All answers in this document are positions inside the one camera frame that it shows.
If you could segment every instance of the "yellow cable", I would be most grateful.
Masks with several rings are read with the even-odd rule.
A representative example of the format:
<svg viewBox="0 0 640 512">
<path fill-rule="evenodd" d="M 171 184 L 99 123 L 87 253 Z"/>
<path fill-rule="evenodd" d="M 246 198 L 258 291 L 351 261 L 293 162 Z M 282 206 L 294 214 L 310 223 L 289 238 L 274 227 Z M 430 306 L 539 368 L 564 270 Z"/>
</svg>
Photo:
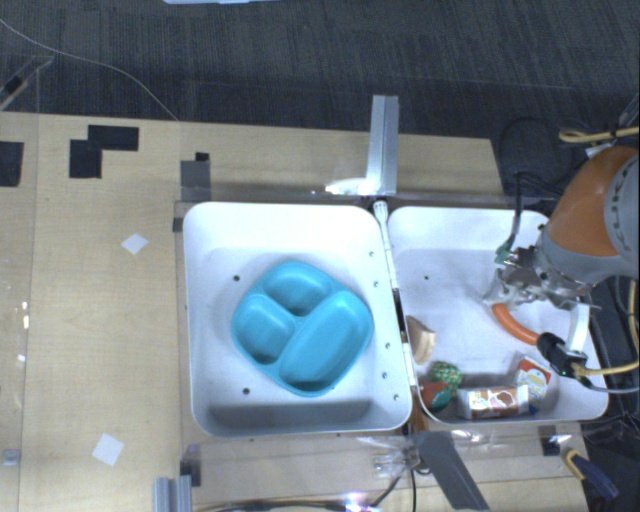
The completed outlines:
<svg viewBox="0 0 640 512">
<path fill-rule="evenodd" d="M 602 142 L 605 140 L 628 137 L 629 135 L 638 135 L 638 127 L 632 126 L 630 128 L 621 128 L 615 132 L 601 133 L 585 133 L 580 130 L 564 130 L 560 132 L 559 137 L 562 142 L 568 142 L 569 144 L 585 144 L 588 142 Z"/>
<path fill-rule="evenodd" d="M 627 318 L 629 322 L 629 331 L 631 333 L 631 339 L 633 339 L 633 344 L 636 347 L 636 353 L 638 354 L 638 359 L 633 363 L 625 364 L 622 366 L 615 366 L 613 368 L 587 368 L 577 363 L 573 363 L 572 367 L 578 377 L 586 377 L 588 375 L 614 375 L 617 373 L 625 373 L 635 370 L 640 366 L 640 349 L 638 347 L 638 329 L 635 325 L 635 309 L 636 309 L 636 290 L 637 284 L 635 281 L 631 281 L 631 285 L 629 286 L 629 303 L 627 306 L 627 310 L 629 316 Z"/>
</svg>

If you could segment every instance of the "wooden table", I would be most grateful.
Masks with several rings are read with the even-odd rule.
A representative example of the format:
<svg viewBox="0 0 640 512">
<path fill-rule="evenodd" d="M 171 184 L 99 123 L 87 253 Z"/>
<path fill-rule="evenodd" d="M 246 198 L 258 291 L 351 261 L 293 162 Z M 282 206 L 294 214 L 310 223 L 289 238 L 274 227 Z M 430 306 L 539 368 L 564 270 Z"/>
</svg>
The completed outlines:
<svg viewBox="0 0 640 512">
<path fill-rule="evenodd" d="M 364 176 L 368 134 L 10 113 L 2 113 L 0 123 L 0 139 L 24 141 L 27 155 L 24 188 L 0 189 L 0 214 L 13 219 L 13 226 L 20 224 L 20 194 L 31 193 L 31 204 L 23 201 L 22 208 L 35 219 L 24 407 L 19 408 L 24 415 L 19 510 L 150 510 L 154 478 L 176 477 L 181 457 L 172 232 L 180 161 L 209 153 L 214 187 L 289 184 L 322 190 L 330 181 Z M 139 149 L 103 151 L 100 180 L 70 179 L 69 141 L 85 140 L 89 124 L 139 127 Z M 501 193 L 488 141 L 404 135 L 399 189 Z M 135 233 L 149 243 L 133 255 L 121 242 Z M 29 252 L 30 238 L 17 240 L 2 250 Z M 12 272 L 18 270 L 29 275 L 24 268 Z M 0 405 L 5 415 L 2 394 Z M 113 467 L 92 456 L 103 433 L 124 443 Z M 571 442 L 580 448 L 578 436 Z M 465 457 L 492 510 L 586 510 L 581 484 L 558 457 L 542 457 L 535 446 L 533 455 L 501 452 L 499 442 L 485 448 L 484 456 L 472 451 Z M 242 449 L 253 459 L 260 450 L 268 453 L 248 444 Z M 234 453 L 221 452 L 219 460 L 221 470 L 235 471 L 225 482 L 229 496 L 247 486 L 293 495 L 291 475 L 275 462 L 258 461 L 260 467 L 243 473 L 243 461 Z M 306 478 L 320 482 L 328 478 L 330 462 L 313 453 L 296 464 L 307 464 Z M 363 456 L 354 453 L 353 462 Z M 373 479 L 370 467 L 354 465 L 349 472 L 366 474 L 355 480 L 370 486 L 355 490 L 377 492 L 388 484 Z M 15 486 L 11 478 L 7 482 L 7 488 Z M 418 484 L 418 510 L 450 509 L 433 477 L 421 477 Z M 307 494 L 305 485 L 298 494 Z M 403 481 L 385 500 L 385 510 L 410 509 L 407 485 Z M 15 509 L 15 497 L 10 491 L 7 496 L 3 503 L 0 495 L 1 511 Z"/>
</svg>

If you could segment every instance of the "light wood surface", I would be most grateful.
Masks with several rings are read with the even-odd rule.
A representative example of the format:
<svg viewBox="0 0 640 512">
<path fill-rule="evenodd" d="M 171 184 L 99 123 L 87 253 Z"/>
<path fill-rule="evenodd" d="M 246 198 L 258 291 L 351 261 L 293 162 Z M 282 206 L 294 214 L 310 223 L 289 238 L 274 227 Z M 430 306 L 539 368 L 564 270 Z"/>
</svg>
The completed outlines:
<svg viewBox="0 0 640 512">
<path fill-rule="evenodd" d="M 31 256 L 35 220 L 38 118 L 0 113 L 0 140 L 24 143 L 17 188 L 0 187 L 0 453 L 22 435 Z M 0 510 L 17 501 L 20 468 L 0 465 Z"/>
<path fill-rule="evenodd" d="M 101 180 L 69 179 L 69 140 L 86 139 L 89 124 L 140 127 L 139 151 L 105 151 Z M 368 137 L 62 116 L 40 116 L 38 125 L 19 510 L 150 510 L 153 479 L 176 477 L 181 456 L 171 230 L 180 160 L 193 160 L 196 151 L 210 153 L 214 187 L 258 183 L 313 189 L 364 176 Z M 400 189 L 501 190 L 484 140 L 401 136 L 399 168 Z M 135 256 L 120 245 L 134 233 L 149 240 Z M 113 467 L 92 457 L 102 433 L 124 443 Z M 366 491 L 387 484 L 372 477 L 370 453 L 361 448 L 353 450 L 353 465 L 336 471 L 330 457 L 307 444 L 301 449 L 305 456 L 296 452 L 291 459 L 295 480 L 283 470 L 286 464 L 269 459 L 269 448 L 259 440 L 246 441 L 242 449 L 224 446 L 212 443 L 206 449 L 217 457 L 218 476 L 227 479 L 218 488 L 230 498 L 258 491 L 283 497 L 291 489 L 305 495 L 318 487 L 329 492 L 332 472 L 334 480 L 357 473 L 355 483 Z M 499 443 L 493 446 L 499 451 Z M 558 458 L 521 455 L 467 457 L 493 510 L 585 510 L 580 483 Z M 536 465 L 541 466 L 531 471 Z M 541 479 L 540 467 L 554 478 Z M 418 510 L 449 510 L 432 477 L 419 485 Z M 527 499 L 536 492 L 535 501 Z M 397 491 L 385 510 L 409 509 L 410 495 Z"/>
</svg>

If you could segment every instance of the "teal plate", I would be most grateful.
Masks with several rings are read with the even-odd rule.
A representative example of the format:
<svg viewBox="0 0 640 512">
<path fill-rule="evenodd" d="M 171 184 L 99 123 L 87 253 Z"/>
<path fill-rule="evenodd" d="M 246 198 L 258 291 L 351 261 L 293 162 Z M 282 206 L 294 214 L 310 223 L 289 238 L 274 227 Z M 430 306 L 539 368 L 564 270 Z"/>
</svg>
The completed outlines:
<svg viewBox="0 0 640 512">
<path fill-rule="evenodd" d="M 240 352 L 304 397 L 330 391 L 373 334 L 369 308 L 344 285 L 299 261 L 281 263 L 243 297 L 231 320 Z"/>
</svg>

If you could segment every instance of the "gray carpet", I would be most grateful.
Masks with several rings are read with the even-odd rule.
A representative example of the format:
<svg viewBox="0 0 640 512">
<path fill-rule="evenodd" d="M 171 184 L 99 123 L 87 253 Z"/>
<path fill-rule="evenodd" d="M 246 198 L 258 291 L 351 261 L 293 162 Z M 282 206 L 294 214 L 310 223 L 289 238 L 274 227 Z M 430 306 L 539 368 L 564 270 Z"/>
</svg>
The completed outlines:
<svg viewBox="0 0 640 512">
<path fill-rule="evenodd" d="M 501 162 L 508 191 L 519 166 L 561 180 L 575 158 L 552 150 L 557 128 L 609 127 L 638 91 L 636 0 L 4 0 L 0 16 L 126 70 L 182 120 L 366 130 L 373 94 L 400 97 L 404 133 L 497 145 L 514 119 L 544 120 Z M 49 52 L 0 27 L 0 79 L 34 53 Z M 40 93 L 42 112 L 168 118 L 131 80 L 66 57 Z"/>
</svg>

